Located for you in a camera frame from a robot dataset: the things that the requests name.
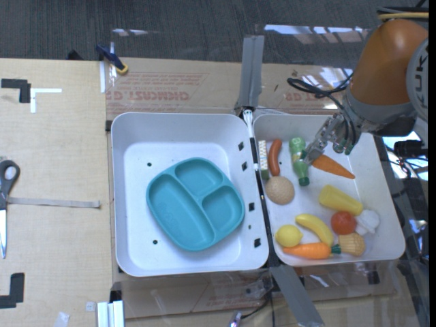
scissors handle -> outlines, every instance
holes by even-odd
[[[6,171],[9,167],[15,169],[15,174],[12,176],[12,178],[7,178],[6,176]],[[10,189],[12,188],[12,185],[15,183],[19,176],[20,168],[15,162],[11,160],[5,160],[0,162],[0,191],[5,197],[7,197]]]

yellow banana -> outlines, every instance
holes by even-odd
[[[295,217],[295,222],[315,232],[326,245],[333,246],[334,237],[332,230],[319,217],[309,213],[302,213]]]

red tomato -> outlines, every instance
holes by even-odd
[[[354,216],[347,211],[339,211],[336,212],[330,223],[332,225],[332,229],[338,235],[348,235],[351,234],[356,229],[356,219]]]

blue divided plate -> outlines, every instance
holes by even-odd
[[[146,190],[147,204],[172,241],[188,251],[209,248],[244,219],[243,199],[211,161],[192,158],[158,174]]]

blue clamp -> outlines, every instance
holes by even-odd
[[[120,74],[127,73],[127,70],[129,69],[128,66],[123,63],[116,54],[111,53],[107,47],[98,44],[96,45],[95,50],[116,67],[116,72]]]

